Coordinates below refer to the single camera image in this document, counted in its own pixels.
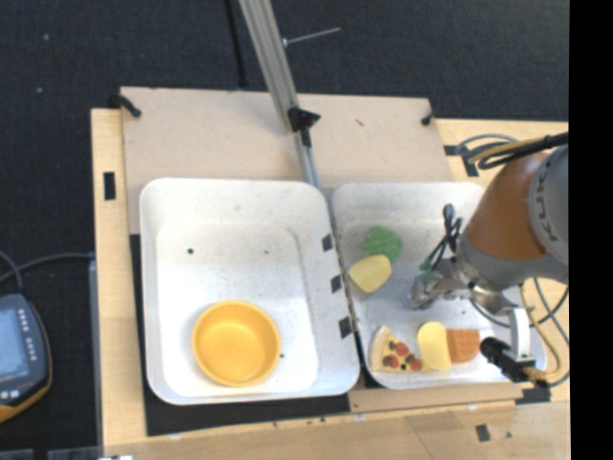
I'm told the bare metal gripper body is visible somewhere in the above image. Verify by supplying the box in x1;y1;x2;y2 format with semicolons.
409;257;519;316

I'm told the pale cardboard board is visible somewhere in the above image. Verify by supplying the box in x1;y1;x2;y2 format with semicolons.
118;86;526;414

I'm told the toy pizza slice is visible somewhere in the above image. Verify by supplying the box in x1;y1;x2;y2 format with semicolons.
369;325;433;374

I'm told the green toy broccoli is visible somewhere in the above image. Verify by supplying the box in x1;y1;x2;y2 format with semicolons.
360;225;404;264

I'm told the pale yellow rounded toy food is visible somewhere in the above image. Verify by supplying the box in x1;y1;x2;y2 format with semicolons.
348;254;394;294

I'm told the black cylinder on white bracket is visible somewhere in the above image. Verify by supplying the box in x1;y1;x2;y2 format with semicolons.
479;307;540;383

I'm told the orange toy biscuit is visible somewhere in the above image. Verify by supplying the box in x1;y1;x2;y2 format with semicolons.
445;328;482;365

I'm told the white plastic tray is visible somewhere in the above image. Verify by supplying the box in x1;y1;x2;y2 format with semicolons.
329;181;550;391
138;176;362;406

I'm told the yellow bowl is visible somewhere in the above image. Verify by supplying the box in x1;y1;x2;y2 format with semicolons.
191;299;284;388

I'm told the pale yellow oval toy food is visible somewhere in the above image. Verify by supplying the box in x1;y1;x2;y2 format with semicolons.
416;320;454;373

